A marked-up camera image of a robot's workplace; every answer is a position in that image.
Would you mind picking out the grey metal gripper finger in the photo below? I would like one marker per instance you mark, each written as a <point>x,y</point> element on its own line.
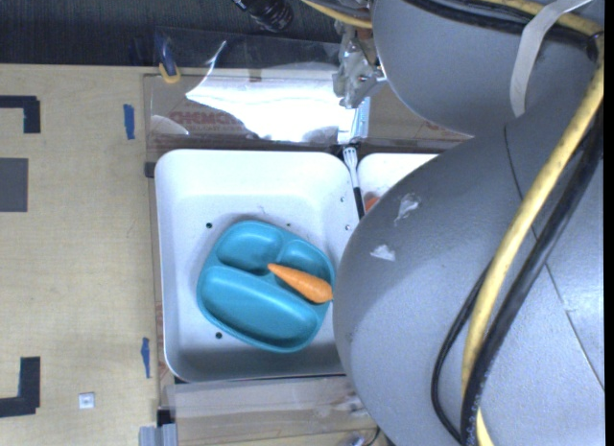
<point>361,120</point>

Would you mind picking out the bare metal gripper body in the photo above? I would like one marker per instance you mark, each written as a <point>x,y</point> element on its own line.
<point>356,67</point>

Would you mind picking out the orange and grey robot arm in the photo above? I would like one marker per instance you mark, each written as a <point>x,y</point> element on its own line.
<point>479,252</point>

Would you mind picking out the white plastic tray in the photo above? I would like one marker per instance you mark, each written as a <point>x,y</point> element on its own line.
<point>384,173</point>
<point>254,185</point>

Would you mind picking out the small orange toy food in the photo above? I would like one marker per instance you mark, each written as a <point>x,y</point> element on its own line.
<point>370,202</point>

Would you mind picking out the orange carrot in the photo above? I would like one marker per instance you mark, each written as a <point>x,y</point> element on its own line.
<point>304,283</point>

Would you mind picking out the blue divided plate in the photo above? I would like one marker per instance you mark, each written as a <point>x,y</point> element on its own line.
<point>249,300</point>

